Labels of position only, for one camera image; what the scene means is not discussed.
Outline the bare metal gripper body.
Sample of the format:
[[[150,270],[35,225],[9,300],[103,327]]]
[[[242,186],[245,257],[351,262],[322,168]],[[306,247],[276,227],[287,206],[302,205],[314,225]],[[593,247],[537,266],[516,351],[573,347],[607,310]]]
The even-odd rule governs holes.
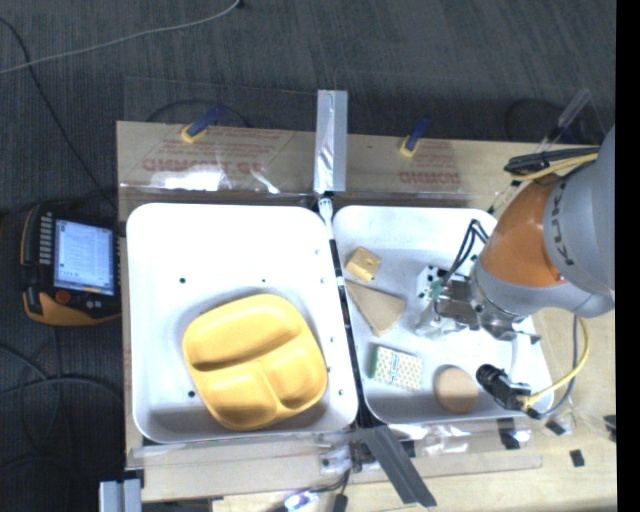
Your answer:
[[[491,302],[472,279],[450,281],[436,302],[439,316],[451,318],[471,330],[484,330],[500,341],[512,341],[524,320]]]

